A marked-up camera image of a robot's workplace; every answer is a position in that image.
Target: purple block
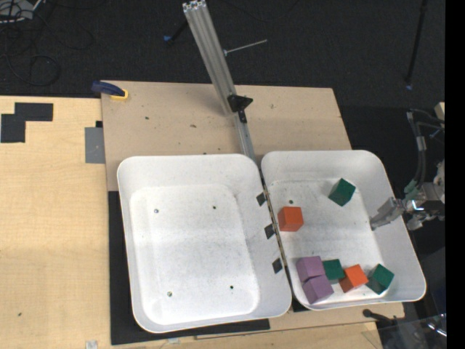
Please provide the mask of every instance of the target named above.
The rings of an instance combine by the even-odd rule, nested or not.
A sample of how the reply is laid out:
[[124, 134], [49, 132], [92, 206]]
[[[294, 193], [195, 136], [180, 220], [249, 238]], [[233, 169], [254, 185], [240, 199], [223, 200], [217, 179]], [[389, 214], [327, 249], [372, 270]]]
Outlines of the purple block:
[[297, 261], [296, 267], [299, 279], [302, 283], [314, 276], [323, 276], [326, 274], [320, 256], [303, 257]]
[[305, 296], [307, 296], [308, 302], [313, 304], [330, 294], [334, 293], [331, 283], [329, 283], [327, 276], [316, 276], [310, 278], [303, 286]]

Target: wooden table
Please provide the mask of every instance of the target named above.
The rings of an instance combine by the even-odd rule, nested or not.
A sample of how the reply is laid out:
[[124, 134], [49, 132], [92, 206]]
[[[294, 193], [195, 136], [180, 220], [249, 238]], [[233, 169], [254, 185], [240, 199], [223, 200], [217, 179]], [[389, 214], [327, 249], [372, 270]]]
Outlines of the wooden table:
[[[139, 100], [149, 104], [152, 100], [155, 105], [165, 105], [171, 99], [179, 105], [192, 100], [192, 92], [194, 100], [213, 102], [216, 97], [212, 85], [114, 83], [129, 90], [133, 104], [141, 97]], [[247, 116], [257, 156], [284, 146], [287, 150], [351, 148], [331, 89], [237, 86], [237, 91], [254, 98]], [[0, 143], [0, 343], [4, 348], [82, 349], [91, 340], [97, 341], [98, 349], [114, 348], [110, 344], [107, 197], [114, 182], [108, 172], [127, 150], [118, 152], [118, 145], [108, 141], [118, 139], [113, 131], [121, 121], [119, 108], [127, 108], [129, 103], [113, 107], [114, 116], [109, 116], [110, 109], [104, 112], [108, 168], [86, 164], [84, 151], [84, 128], [102, 120], [102, 104], [111, 105], [106, 97], [0, 97], [0, 113], [14, 113], [15, 102], [54, 104], [52, 122], [26, 122], [25, 143]], [[198, 153], [206, 148], [216, 153], [238, 152], [237, 141], [231, 137], [235, 136], [233, 125], [218, 112], [209, 111], [208, 102], [200, 114], [195, 108], [194, 115], [189, 110], [174, 114], [161, 109], [140, 114], [143, 121], [152, 122], [147, 123], [152, 130], [157, 125], [161, 128], [156, 135], [158, 146], [163, 147], [160, 154]], [[202, 119], [203, 112], [211, 118]], [[174, 132], [162, 127], [168, 114], [176, 115], [176, 133], [182, 133], [179, 128], [186, 128], [189, 136], [193, 130], [203, 133], [203, 143], [186, 143], [183, 148], [177, 144], [181, 141], [174, 144], [171, 140], [170, 144]], [[134, 114], [126, 115], [142, 121]], [[287, 124], [278, 138], [280, 119]], [[217, 136], [224, 139], [203, 129], [211, 123]], [[131, 130], [119, 127], [133, 136]], [[302, 138], [293, 140], [295, 133]], [[179, 341], [182, 348], [189, 349], [308, 348], [309, 343], [316, 348], [372, 348], [362, 332], [376, 330], [376, 325], [363, 317], [363, 308], [290, 310], [270, 319], [271, 330], [266, 332], [183, 337]], [[370, 308], [389, 317], [404, 316], [401, 303]], [[159, 340], [118, 348], [159, 348], [164, 344], [169, 347], [166, 340]]]

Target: black bracket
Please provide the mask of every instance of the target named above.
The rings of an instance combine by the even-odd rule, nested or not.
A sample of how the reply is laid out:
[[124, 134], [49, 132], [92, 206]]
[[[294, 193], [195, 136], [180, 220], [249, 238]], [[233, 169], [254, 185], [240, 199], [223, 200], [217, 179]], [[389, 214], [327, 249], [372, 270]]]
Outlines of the black bracket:
[[227, 96], [227, 101], [230, 104], [231, 111], [233, 113], [237, 112], [239, 114], [239, 120], [243, 123], [247, 123], [245, 109], [249, 106], [254, 100], [244, 96], [238, 95], [229, 95]]

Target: cube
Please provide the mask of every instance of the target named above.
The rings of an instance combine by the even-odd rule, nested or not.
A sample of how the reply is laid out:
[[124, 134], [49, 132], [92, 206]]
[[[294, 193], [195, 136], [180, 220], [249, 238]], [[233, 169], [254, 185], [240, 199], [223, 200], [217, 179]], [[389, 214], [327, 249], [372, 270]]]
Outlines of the cube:
[[304, 224], [299, 206], [284, 206], [278, 213], [279, 230], [298, 231]]
[[344, 274], [345, 277], [339, 281], [344, 293], [368, 283], [368, 278], [360, 267], [360, 264], [344, 269]]
[[377, 294], [386, 291], [394, 278], [394, 273], [383, 265], [378, 264], [368, 277], [367, 287], [372, 289]]
[[302, 283], [309, 278], [325, 275], [325, 268], [320, 256], [303, 257], [297, 260], [296, 268]]
[[323, 261], [323, 267], [325, 268], [325, 274], [330, 281], [342, 279], [346, 276], [339, 259], [325, 260]]
[[334, 293], [333, 287], [325, 275], [310, 278], [304, 283], [302, 288], [310, 304], [320, 301]]
[[341, 178], [331, 189], [329, 194], [330, 200], [337, 203], [339, 206], [344, 206], [352, 198], [355, 192], [355, 186]]

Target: white tray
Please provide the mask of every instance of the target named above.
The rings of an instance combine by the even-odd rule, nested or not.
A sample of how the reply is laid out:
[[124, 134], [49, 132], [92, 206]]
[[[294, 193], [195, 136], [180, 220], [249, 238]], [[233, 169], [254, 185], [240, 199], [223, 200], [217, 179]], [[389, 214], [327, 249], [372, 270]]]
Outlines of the white tray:
[[[281, 231], [280, 237], [293, 292], [303, 306], [322, 310], [424, 296], [426, 282], [403, 219], [375, 231], [370, 227], [370, 216], [394, 196], [378, 157], [368, 151], [276, 151], [262, 159], [262, 172], [276, 216], [283, 206], [302, 208], [304, 225], [297, 232]], [[340, 178], [356, 187], [344, 206], [328, 198]], [[381, 263], [395, 277], [381, 295], [367, 286], [343, 293], [332, 284], [334, 294], [309, 304], [296, 270], [296, 261], [305, 256], [339, 258], [343, 268], [360, 264], [366, 273]]]
[[291, 289], [259, 170], [240, 154], [135, 156], [118, 168], [134, 317], [149, 332], [284, 314]]

